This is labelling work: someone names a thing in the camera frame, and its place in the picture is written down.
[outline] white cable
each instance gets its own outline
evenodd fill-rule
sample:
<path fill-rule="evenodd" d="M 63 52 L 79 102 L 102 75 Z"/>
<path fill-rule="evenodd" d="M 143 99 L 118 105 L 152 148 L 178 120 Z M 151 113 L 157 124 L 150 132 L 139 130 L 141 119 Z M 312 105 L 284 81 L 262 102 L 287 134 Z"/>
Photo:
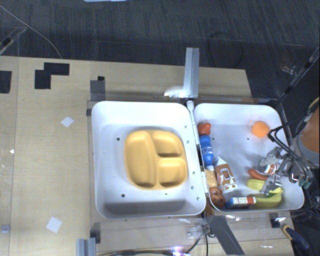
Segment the white cable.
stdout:
<path fill-rule="evenodd" d="M 58 51 L 58 49 L 55 47 L 55 45 L 48 39 L 46 38 L 44 35 L 42 35 L 40 32 L 36 31 L 34 28 L 32 28 L 31 26 L 29 26 L 27 23 L 23 22 L 21 19 L 19 19 L 17 16 L 13 15 L 10 11 L 8 11 L 6 8 L 4 8 L 1 4 L 0 4 L 0 7 L 5 11 L 7 12 L 8 14 L 10 14 L 12 17 L 16 18 L 18 21 L 20 21 L 22 24 L 26 25 L 29 29 L 31 29 L 32 31 L 36 32 L 39 36 L 41 36 L 42 38 L 44 38 L 46 41 L 49 42 L 50 45 L 52 45 L 52 47 L 55 49 L 56 53 L 59 55 L 59 57 L 61 59 L 62 56 L 60 54 L 60 52 Z"/>

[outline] bottle label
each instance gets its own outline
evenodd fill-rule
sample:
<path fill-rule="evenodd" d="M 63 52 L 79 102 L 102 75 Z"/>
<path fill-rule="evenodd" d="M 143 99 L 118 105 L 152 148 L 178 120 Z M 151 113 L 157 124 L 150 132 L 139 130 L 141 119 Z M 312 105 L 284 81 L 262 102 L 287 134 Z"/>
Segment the bottle label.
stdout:
<path fill-rule="evenodd" d="M 202 153 L 202 155 L 213 154 L 214 151 L 211 146 L 205 146 L 205 147 L 201 148 L 201 153 Z"/>

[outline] white tape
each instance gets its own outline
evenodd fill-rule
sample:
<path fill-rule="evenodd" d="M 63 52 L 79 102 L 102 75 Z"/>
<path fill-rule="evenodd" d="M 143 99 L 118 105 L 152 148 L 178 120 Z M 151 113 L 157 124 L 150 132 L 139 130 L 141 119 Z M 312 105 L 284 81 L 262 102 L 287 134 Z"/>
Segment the white tape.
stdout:
<path fill-rule="evenodd" d="M 54 233 L 58 233 L 61 224 L 62 224 L 62 221 L 58 220 L 55 217 L 51 217 L 48 224 L 46 225 L 46 228 Z"/>
<path fill-rule="evenodd" d="M 69 127 L 74 121 L 75 120 L 73 120 L 71 117 L 67 116 L 61 121 L 61 124 L 63 124 L 65 127 Z"/>

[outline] blue bottle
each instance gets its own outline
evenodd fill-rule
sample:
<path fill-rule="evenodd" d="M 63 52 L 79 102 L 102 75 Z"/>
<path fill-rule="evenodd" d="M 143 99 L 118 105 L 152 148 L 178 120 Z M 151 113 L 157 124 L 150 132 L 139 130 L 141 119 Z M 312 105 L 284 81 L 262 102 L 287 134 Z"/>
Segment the blue bottle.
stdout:
<path fill-rule="evenodd" d="M 199 137 L 199 140 L 204 167 L 213 171 L 214 151 L 211 146 L 211 138 L 208 135 L 202 135 Z"/>

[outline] wooden table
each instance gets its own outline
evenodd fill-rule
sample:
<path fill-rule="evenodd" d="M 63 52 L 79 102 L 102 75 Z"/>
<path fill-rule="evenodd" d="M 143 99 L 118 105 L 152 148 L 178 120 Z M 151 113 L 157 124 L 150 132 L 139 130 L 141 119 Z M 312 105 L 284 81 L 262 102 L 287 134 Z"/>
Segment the wooden table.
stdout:
<path fill-rule="evenodd" d="M 44 62 L 70 64 L 69 76 L 52 75 L 50 90 L 35 89 L 35 70 L 43 70 Z M 8 124 L 4 128 L 1 123 L 0 135 L 11 140 L 0 144 L 0 150 L 11 150 L 8 145 L 15 150 L 0 159 L 0 164 L 6 161 L 14 167 L 12 191 L 10 185 L 0 187 L 0 223 L 11 225 L 10 234 L 0 234 L 0 255 L 74 256 L 77 239 L 87 239 L 91 228 L 86 116 L 90 80 L 105 77 L 107 94 L 161 95 L 169 87 L 183 84 L 184 67 L 1 56 L 0 70 L 12 71 L 11 92 L 0 94 L 0 120 Z M 251 97 L 245 71 L 222 68 L 200 68 L 199 94 Z M 60 123 L 66 117 L 74 120 L 69 127 Z M 62 221 L 57 233 L 46 228 L 51 217 Z M 278 228 L 271 229 L 264 222 L 260 231 L 257 223 L 252 229 L 235 227 L 236 237 L 244 236 L 240 245 L 245 252 L 293 254 L 289 240 Z M 117 227 L 115 239 L 130 244 Z M 245 239 L 248 230 L 257 237 L 255 241 Z M 132 234 L 141 240 L 145 236 L 139 231 Z M 224 255 L 216 238 L 209 243 L 210 255 Z M 204 255 L 205 246 L 192 252 Z"/>

